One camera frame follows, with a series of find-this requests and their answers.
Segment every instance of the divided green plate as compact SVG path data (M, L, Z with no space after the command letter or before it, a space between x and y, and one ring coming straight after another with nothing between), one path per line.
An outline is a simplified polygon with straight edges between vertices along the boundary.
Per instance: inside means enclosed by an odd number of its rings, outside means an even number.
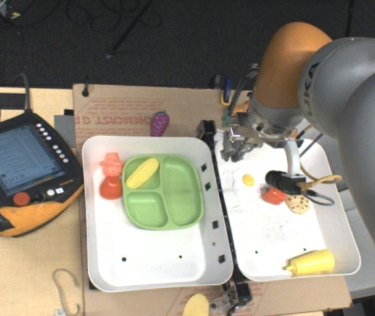
M131 190L126 179L150 157L159 160L159 169L141 187ZM124 164L122 186L126 213L141 228L187 228L203 216L199 175L195 166L184 157L169 154L132 157Z

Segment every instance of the button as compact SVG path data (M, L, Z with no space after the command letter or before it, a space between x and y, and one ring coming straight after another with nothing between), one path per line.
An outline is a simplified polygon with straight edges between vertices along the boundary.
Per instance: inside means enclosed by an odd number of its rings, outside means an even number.
M30 196L26 192L18 192L12 198L15 207L24 207L30 203Z

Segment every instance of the white tray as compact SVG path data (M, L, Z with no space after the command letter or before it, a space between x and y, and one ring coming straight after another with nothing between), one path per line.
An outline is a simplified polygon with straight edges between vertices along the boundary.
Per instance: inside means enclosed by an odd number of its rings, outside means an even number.
M189 159L203 188L203 218L179 230L146 230L131 223L122 197L106 200L99 194L104 179L99 162L107 152L117 152L123 161L151 153ZM88 273L94 286L118 292L222 284L230 279L233 261L206 143L197 138L95 136L85 142L82 158Z
M300 151L309 143L305 140ZM350 275L359 270L359 251L335 184L319 184L312 188L334 199L334 206L311 203L309 211L298 215L285 203L273 205L262 199L268 187L265 183L267 172L287 171L284 149L264 144L246 153L237 163L223 160L221 150L222 140L218 140L215 154L221 187L239 269L247 278L269 281L298 277L284 269L289 260L325 248L333 253L336 265L331 273L324 275ZM301 162L315 177L332 173L319 144L314 144L302 156ZM251 174L255 185L249 189L243 185L242 190L235 191L234 188L241 188L244 174Z

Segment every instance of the purple eggplant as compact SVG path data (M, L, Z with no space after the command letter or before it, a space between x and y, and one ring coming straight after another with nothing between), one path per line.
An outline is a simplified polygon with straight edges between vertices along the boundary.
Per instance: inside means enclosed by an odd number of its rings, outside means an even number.
M161 137L169 123L170 116L168 116L165 110L156 112L151 119L151 136Z

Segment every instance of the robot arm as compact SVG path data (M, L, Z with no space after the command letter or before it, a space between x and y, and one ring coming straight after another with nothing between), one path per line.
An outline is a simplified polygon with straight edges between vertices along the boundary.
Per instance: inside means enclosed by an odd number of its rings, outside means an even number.
M331 40L304 22L281 27L264 53L246 112L233 114L225 145L231 155L233 146L285 147L304 118L338 141L344 177L375 243L375 39Z

